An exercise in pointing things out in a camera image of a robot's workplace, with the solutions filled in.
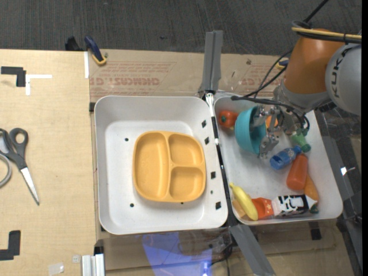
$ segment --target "toy tomato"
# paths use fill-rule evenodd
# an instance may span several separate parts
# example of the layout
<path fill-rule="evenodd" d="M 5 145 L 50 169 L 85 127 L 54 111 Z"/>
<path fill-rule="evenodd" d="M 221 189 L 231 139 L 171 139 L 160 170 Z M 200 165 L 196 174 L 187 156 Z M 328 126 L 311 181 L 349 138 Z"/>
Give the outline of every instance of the toy tomato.
<path fill-rule="evenodd" d="M 218 115 L 218 121 L 220 125 L 226 128 L 233 128 L 238 115 L 238 113 L 231 112 L 229 110 L 222 110 Z"/>

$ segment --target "white tape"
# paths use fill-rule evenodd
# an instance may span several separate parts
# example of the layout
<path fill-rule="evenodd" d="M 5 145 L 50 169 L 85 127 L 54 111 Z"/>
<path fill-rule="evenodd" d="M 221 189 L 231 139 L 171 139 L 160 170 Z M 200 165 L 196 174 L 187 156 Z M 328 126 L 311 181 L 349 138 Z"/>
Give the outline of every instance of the white tape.
<path fill-rule="evenodd" d="M 48 266 L 48 275 L 53 276 L 64 272 L 64 263 L 51 264 Z"/>
<path fill-rule="evenodd" d="M 52 75 L 25 75 L 25 95 L 30 96 L 31 79 L 52 79 Z"/>
<path fill-rule="evenodd" d="M 90 64 L 88 58 L 88 52 L 85 51 L 85 78 L 88 79 L 90 76 Z"/>

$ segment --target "gray metal bracket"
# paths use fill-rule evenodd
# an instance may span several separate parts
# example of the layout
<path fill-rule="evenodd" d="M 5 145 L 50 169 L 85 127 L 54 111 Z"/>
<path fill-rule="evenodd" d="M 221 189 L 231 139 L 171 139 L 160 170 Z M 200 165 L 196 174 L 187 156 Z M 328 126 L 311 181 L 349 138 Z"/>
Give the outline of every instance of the gray metal bracket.
<path fill-rule="evenodd" d="M 249 226 L 239 224 L 237 226 L 230 227 L 229 230 L 251 267 L 254 275 L 275 275 L 269 260 L 263 253 Z"/>
<path fill-rule="evenodd" d="M 217 91 L 221 79 L 221 49 L 223 47 L 221 30 L 206 33 L 205 58 L 203 66 L 202 84 L 199 93 Z"/>

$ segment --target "white tray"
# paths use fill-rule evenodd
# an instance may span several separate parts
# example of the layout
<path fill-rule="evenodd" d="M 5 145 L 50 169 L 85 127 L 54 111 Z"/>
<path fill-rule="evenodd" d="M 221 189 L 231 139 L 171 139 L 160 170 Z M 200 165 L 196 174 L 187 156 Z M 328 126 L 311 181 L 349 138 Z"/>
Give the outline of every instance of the white tray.
<path fill-rule="evenodd" d="M 127 235 L 209 229 L 226 222 L 228 209 L 223 179 L 210 111 L 203 100 L 107 96 L 95 105 L 95 126 L 99 220 L 106 231 Z M 188 134 L 201 143 L 206 188 L 200 198 L 183 204 L 155 202 L 136 191 L 132 178 L 134 144 L 142 133 L 156 130 Z"/>
<path fill-rule="evenodd" d="M 240 113 L 254 105 L 253 102 L 245 100 L 232 101 L 229 96 L 217 93 L 214 111 L 217 116 L 222 110 L 232 110 Z M 315 114 L 310 112 L 306 116 L 311 125 L 306 140 L 312 147 L 311 151 L 306 153 L 308 157 L 308 171 L 320 196 L 318 203 L 319 213 L 307 216 L 303 214 L 286 218 L 252 221 L 242 219 L 234 209 L 234 214 L 240 222 L 247 225 L 265 225 L 292 221 L 335 219 L 342 213 L 341 195 L 323 145 Z M 270 157 L 292 146 L 290 139 L 284 133 L 280 132 L 278 136 L 279 143 L 269 152 L 268 158 L 259 159 L 257 155 L 243 151 L 238 146 L 233 130 L 218 125 L 218 138 L 228 181 L 242 187 L 252 198 L 264 197 L 272 200 L 281 195 L 301 194 L 291 191 L 286 186 L 286 178 L 291 165 L 281 170 L 274 170 L 270 166 Z"/>

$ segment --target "wooden board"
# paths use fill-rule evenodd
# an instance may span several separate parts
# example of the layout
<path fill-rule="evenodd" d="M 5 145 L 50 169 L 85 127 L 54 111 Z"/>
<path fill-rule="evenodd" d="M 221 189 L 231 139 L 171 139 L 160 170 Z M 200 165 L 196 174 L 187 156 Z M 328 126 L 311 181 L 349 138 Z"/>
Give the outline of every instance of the wooden board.
<path fill-rule="evenodd" d="M 79 275 L 72 257 L 93 254 L 96 240 L 84 53 L 0 50 L 0 66 L 52 75 L 31 79 L 29 96 L 16 87 L 15 75 L 0 75 L 0 128 L 28 131 L 26 161 L 40 199 L 37 206 L 12 164 L 11 179 L 0 188 L 0 250 L 12 230 L 21 231 L 21 246 L 14 260 L 0 262 L 0 275 L 48 275 L 48 265 L 59 262 L 64 275 Z"/>

